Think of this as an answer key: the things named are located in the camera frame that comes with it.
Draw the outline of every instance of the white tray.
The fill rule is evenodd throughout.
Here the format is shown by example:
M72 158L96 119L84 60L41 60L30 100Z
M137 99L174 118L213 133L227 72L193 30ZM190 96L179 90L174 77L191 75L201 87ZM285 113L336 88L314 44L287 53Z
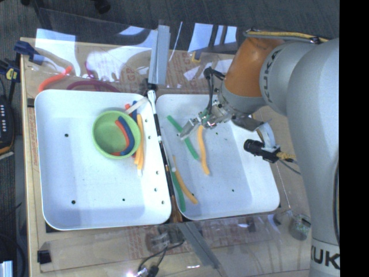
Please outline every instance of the white tray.
M93 145L95 118L103 111L122 110L126 103L140 98L132 93L64 90L38 94L35 112L42 206L51 227L139 226L160 224L170 217L168 185L149 102L138 109L143 120L147 119L141 178L133 158L109 159Z
M198 199L193 204L185 196L186 211L191 220L204 220L269 212L280 203L277 186L268 162L243 149L247 139L260 140L257 133L235 126L218 124L203 131L210 175L205 175L177 131L167 120L171 115L181 126L204 110L208 95L163 95L157 100L160 127L167 140L164 148L176 156L176 164L189 191ZM190 140L199 154L197 133Z

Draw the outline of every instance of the green bowl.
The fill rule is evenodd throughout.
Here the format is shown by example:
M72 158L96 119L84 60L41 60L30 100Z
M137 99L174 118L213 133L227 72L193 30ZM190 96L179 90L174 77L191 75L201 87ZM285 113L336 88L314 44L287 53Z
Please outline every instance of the green bowl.
M126 139L122 131L115 124L118 117L122 116L127 122L134 137L134 147L127 155L115 156L111 153L122 152L126 148ZM141 142L141 132L137 123L127 114L120 111L106 111L100 114L92 126L93 143L96 149L105 157L122 159L130 157L137 151Z

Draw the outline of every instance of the transparent plastic sheet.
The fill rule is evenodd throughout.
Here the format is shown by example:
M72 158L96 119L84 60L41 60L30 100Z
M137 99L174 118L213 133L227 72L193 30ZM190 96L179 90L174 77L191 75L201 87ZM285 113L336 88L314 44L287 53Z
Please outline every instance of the transparent plastic sheet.
M62 73L68 65L73 67L73 73L48 88L68 89L68 86L79 81L97 80L121 92L145 93L148 89L146 79L149 76L154 29L126 26L51 10L42 11L48 15L55 30L39 29L36 38L28 39L36 51L45 57L41 66L30 62L27 57L24 59L24 77L27 79L29 104L32 104L39 93L40 83ZM201 27L198 29L195 23L161 21L159 24L170 26L171 33L167 54L167 78L164 85L158 85L158 96L167 93L207 94L209 90L203 74L205 68L211 66L219 72L226 73L240 42L244 39L240 32L242 30L235 27L198 24ZM225 29L231 30L227 40ZM205 34L204 30L208 30L206 38L193 39L196 30L200 35ZM133 34L146 37L143 41L141 38L133 42L134 44L132 41L125 41L127 38L124 35ZM227 42L226 47L223 44L223 49L220 49L222 44L215 44L221 42L221 38ZM96 87L80 86L73 89L95 90ZM260 115L268 120L270 117L268 113L263 111ZM293 177L283 166L274 164L271 167L281 197L280 208L275 212L261 216L195 222L210 250L221 263L220 268L214 269L209 264L203 265L193 244L186 240L183 248L168 252L165 260L169 262L168 259L171 259L172 267L167 267L163 262L159 276L171 274L227 276L224 272L228 272L229 276L235 276L233 272L236 271L240 276L246 277L308 269L310 235L307 234L307 239L297 240L290 233L291 223L301 213L308 214L307 207L297 206L294 203L294 197L299 196L295 191L301 183L294 179L300 177ZM291 184L284 182L286 176L292 181ZM40 190L35 190L35 193L39 198L37 212L40 219L42 218ZM41 220L37 226L41 235L45 222ZM53 232L55 231L50 231L49 236L59 234ZM91 268L99 269L102 265L108 264L103 270L108 271L109 276L122 276L122 273L126 274L129 270L135 271L140 260L151 255L152 251L145 242L146 236L157 236L159 232L155 226L61 233L66 236L39 237L39 249L49 249L52 257L51 263L40 265L41 272L57 271L63 275L67 269L84 271ZM88 257L87 260L80 257L84 254ZM175 255L180 257L178 259L171 257Z

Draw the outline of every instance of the green tube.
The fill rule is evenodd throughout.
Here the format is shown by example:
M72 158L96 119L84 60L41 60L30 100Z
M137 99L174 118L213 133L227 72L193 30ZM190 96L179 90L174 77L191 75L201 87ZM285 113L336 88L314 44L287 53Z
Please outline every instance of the green tube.
M175 175L175 173L173 171L171 171L172 174L172 179L173 179L173 184L175 189L177 190L177 194L179 197L179 208L180 211L185 212L186 211L186 202L185 202L185 197L183 196L183 192L182 189L180 188L180 185L177 181L177 176Z
M177 129L178 132L181 132L183 129L182 127L173 119L172 116L168 115L167 119L169 120L170 123L172 123L172 125ZM184 143L186 144L187 148L189 149L190 153L192 154L192 157L196 160L199 159L198 154L196 153L194 147L192 146L192 143L190 141L190 139L188 137L186 137L184 139Z

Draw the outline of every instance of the gray carpet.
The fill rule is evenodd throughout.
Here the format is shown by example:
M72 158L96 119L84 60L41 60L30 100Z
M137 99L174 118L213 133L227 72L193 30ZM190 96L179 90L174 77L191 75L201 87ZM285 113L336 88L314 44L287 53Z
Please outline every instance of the gray carpet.
M44 0L48 9L99 18L113 23L155 28L159 20L267 27L311 33L327 38L339 36L340 0L109 0L112 7L98 14L93 2ZM0 59L14 59L14 44L21 36L34 37L39 22L32 7L20 0L0 3ZM5 83L8 91L10 83ZM20 86L12 104L16 134L22 134ZM0 160L0 233L16 239L14 211L14 157ZM0 241L0 260L15 259L16 249Z

